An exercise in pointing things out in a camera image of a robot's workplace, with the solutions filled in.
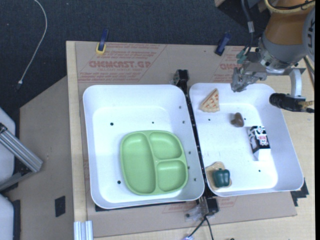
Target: toy bread slice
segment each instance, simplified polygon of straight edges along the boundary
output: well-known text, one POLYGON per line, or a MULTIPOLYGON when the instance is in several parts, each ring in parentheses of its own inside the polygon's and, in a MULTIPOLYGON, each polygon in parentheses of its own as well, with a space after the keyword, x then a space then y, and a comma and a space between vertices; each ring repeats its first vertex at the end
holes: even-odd
POLYGON ((219 107, 219 92, 215 88, 200 104, 200 109, 204 112, 217 112, 220 111, 219 107))

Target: green divided plate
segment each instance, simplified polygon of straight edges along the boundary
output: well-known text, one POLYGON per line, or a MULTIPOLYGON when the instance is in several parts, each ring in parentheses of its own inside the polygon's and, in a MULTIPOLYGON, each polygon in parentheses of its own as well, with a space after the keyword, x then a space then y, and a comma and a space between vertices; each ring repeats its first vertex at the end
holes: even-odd
POLYGON ((182 189, 188 180, 186 155, 180 140, 162 130, 127 134, 120 145, 123 177, 138 195, 160 195, 182 189))

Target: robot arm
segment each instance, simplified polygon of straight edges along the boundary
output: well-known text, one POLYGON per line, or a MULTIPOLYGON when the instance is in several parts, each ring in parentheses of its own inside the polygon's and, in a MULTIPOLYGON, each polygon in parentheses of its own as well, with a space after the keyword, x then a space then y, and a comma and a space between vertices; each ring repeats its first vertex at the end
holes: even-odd
POLYGON ((275 93, 270 97, 270 103, 294 112, 312 112, 306 108, 306 99, 301 97, 301 74, 305 68, 295 67, 306 56, 315 61, 316 2, 279 0, 275 7, 270 5, 269 0, 265 3, 272 15, 259 39, 258 48, 244 54, 245 48, 237 55, 242 66, 234 69, 231 89, 242 92, 256 81, 266 80, 267 76, 289 75, 291 94, 275 93))

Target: cow print carton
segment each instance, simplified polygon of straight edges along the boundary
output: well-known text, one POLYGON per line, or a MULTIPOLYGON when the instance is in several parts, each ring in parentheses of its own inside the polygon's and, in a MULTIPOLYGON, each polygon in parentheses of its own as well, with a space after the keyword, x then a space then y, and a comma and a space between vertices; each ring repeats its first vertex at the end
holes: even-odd
POLYGON ((271 152, 267 132, 264 126, 252 126, 247 130, 253 155, 259 160, 268 160, 271 152))

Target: toy pizza slice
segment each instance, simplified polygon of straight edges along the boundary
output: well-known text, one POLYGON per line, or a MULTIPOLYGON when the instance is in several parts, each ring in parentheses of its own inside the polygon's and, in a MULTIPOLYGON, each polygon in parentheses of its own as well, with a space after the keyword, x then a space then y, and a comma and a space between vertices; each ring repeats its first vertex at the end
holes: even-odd
POLYGON ((220 111, 219 106, 219 92, 215 88, 200 104, 200 109, 204 112, 217 112, 220 111))

